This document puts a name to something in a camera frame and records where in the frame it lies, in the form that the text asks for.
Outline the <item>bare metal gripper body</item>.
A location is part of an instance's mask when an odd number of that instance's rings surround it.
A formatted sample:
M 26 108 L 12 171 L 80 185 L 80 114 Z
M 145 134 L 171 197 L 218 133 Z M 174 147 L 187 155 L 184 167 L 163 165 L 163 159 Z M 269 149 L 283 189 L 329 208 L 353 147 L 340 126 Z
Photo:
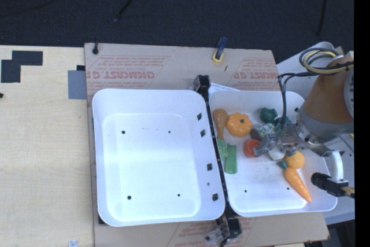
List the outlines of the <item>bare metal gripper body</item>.
M 302 138 L 302 135 L 297 132 L 295 124 L 286 124 L 281 133 L 277 136 L 277 142 L 285 151 L 285 146 L 295 146 L 297 151 L 310 150 L 313 153 L 321 154 L 321 146 L 312 144 L 309 140 Z

